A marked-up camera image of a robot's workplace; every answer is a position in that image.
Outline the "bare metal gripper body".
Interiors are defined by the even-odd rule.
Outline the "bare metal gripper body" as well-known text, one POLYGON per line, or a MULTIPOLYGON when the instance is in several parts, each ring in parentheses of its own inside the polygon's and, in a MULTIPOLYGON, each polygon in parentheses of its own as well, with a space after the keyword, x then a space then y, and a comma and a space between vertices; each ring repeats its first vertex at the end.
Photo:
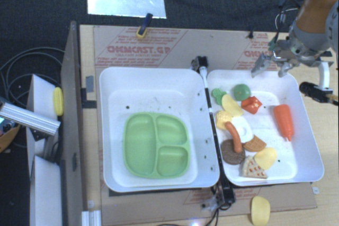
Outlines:
POLYGON ((308 48, 298 39, 278 40, 272 50, 278 61, 314 66, 322 51, 308 48))

